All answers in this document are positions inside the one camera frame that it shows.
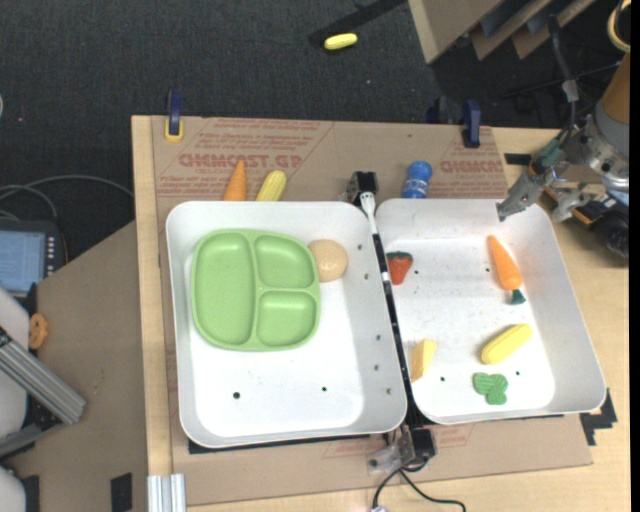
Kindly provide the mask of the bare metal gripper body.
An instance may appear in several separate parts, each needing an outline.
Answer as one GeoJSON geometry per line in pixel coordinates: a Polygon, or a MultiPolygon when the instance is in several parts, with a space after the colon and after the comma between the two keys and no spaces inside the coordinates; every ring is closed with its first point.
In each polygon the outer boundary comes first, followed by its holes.
{"type": "Polygon", "coordinates": [[[581,130],[561,141],[553,139],[542,150],[542,169],[548,183],[629,188],[628,159],[597,132],[581,130]]]}

